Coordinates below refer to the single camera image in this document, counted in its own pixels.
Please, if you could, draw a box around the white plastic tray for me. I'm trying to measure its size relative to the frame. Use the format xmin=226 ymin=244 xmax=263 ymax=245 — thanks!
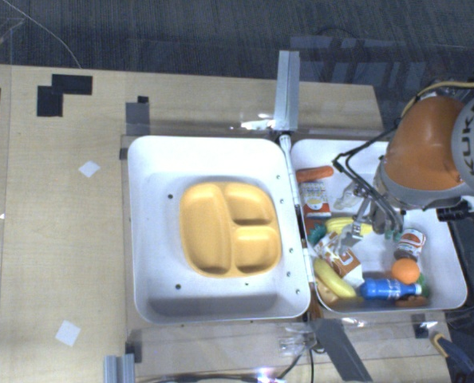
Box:
xmin=290 ymin=138 xmax=469 ymax=315
xmin=126 ymin=135 xmax=312 ymax=326

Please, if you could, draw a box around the red strawberry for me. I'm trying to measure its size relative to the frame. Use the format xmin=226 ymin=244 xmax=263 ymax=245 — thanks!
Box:
xmin=305 ymin=217 xmax=327 ymax=243

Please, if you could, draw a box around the orange and white packet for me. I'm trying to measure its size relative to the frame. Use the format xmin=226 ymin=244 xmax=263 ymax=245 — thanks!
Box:
xmin=313 ymin=231 xmax=362 ymax=279

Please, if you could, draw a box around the yellow cheese wedge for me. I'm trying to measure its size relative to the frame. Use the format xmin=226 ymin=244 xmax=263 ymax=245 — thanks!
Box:
xmin=316 ymin=280 xmax=340 ymax=306

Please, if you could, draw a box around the blue bottle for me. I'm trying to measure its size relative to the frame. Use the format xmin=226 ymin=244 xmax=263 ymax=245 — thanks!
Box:
xmin=357 ymin=278 xmax=423 ymax=301

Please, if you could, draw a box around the clear plastic bottle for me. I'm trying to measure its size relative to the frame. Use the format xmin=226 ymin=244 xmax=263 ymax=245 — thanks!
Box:
xmin=332 ymin=181 xmax=366 ymax=211

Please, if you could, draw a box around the yellow divided plate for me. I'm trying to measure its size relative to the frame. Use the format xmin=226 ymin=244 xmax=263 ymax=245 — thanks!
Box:
xmin=179 ymin=180 xmax=283 ymax=278

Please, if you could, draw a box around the brown biscuit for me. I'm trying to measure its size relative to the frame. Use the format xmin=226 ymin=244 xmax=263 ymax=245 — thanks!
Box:
xmin=393 ymin=294 xmax=429 ymax=308

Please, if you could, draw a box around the green broccoli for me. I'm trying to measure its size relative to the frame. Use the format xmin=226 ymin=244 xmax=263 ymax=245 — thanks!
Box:
xmin=416 ymin=273 xmax=431 ymax=298

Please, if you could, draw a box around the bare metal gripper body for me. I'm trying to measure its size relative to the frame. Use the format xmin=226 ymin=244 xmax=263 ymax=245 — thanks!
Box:
xmin=357 ymin=192 xmax=404 ymax=235

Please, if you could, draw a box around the orange ball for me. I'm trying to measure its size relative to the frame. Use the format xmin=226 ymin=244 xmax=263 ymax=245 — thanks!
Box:
xmin=390 ymin=258 xmax=421 ymax=285

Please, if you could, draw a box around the yellow corn cob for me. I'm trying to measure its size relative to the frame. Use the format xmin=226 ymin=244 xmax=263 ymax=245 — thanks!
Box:
xmin=325 ymin=216 xmax=374 ymax=238

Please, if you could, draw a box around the yellow banana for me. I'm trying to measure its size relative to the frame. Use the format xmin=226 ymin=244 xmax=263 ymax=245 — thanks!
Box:
xmin=313 ymin=256 xmax=358 ymax=299

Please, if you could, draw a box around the brown and red can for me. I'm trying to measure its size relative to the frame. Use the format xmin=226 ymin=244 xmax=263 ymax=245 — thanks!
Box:
xmin=393 ymin=227 xmax=428 ymax=261

